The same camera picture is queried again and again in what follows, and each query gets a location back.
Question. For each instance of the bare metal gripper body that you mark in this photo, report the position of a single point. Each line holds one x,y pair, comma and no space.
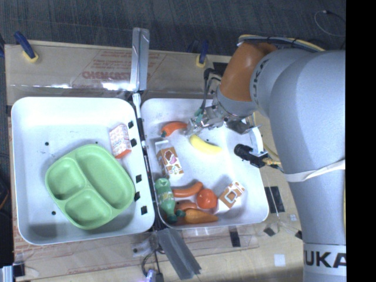
216,118

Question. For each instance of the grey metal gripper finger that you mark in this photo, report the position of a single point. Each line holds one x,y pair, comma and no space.
199,130
190,125

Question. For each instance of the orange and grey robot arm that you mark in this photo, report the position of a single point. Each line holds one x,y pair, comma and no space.
305,122

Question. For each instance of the orange pepper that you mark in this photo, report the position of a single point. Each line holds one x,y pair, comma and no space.
173,126

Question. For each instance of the yellow banana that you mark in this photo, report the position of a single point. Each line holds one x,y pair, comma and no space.
205,147

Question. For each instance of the white plastic tray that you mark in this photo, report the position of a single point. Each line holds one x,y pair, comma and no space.
205,169
73,119

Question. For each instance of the brown and white carton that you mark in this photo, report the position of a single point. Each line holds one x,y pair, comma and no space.
171,161

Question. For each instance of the thin black and white rod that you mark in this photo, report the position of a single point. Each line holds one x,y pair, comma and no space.
141,134

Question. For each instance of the long orange sausage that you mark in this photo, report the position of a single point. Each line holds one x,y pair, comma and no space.
188,189

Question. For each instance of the red tomato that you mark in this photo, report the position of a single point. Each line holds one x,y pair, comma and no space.
207,199

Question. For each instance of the orange and white packet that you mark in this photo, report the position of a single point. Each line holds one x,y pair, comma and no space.
120,141

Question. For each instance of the orange and white cube carton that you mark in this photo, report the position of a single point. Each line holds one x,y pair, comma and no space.
231,195

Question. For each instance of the green bottle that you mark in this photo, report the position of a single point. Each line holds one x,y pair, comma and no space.
164,195

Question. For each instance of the short orange sausage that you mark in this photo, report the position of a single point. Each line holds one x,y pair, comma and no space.
186,206

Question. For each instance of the orange carrot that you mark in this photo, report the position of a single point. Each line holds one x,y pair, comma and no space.
199,216

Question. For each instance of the green divided plate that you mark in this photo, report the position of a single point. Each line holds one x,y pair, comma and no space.
97,175

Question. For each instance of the brown cardboard board red print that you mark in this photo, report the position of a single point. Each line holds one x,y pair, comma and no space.
88,66

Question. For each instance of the black cylinder on white bracket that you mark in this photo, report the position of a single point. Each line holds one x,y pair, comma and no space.
246,153

